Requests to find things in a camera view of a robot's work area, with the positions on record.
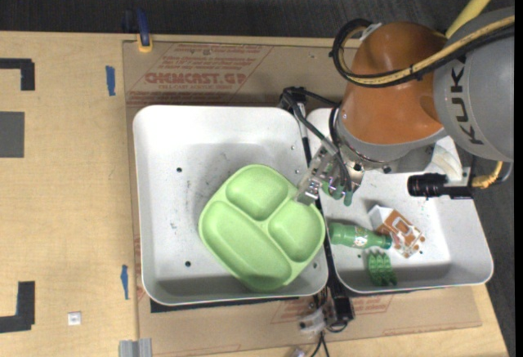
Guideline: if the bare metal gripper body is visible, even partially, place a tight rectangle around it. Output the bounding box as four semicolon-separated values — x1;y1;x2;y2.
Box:
303;144;364;187

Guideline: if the thin black and white rod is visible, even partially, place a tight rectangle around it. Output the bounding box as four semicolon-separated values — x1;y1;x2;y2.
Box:
297;104;342;299

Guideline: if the green divided plate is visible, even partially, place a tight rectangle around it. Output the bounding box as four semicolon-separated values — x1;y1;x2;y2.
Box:
197;163;327;293

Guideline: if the green plastic bottle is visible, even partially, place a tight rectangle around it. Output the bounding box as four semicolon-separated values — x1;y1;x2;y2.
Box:
328;221;394;252

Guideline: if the white and orange carton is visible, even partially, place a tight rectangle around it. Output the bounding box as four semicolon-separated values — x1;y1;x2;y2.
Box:
367;204;427;260

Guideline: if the green ridged block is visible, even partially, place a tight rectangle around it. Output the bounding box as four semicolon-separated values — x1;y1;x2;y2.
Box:
366;249;399;288

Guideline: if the white plastic tray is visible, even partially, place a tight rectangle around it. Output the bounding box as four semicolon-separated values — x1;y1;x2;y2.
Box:
306;107;495;295
132;104;330;306

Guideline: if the brown cardboard board red print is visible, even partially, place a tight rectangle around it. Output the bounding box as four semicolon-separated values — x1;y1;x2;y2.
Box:
122;39;484;353

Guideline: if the black block with thin wires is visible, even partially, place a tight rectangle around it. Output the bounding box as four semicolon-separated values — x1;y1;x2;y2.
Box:
327;292;355;324
280;86;308;112

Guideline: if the black cylinder on white bracket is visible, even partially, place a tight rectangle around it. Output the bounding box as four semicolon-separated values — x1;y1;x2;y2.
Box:
407;141;476;200

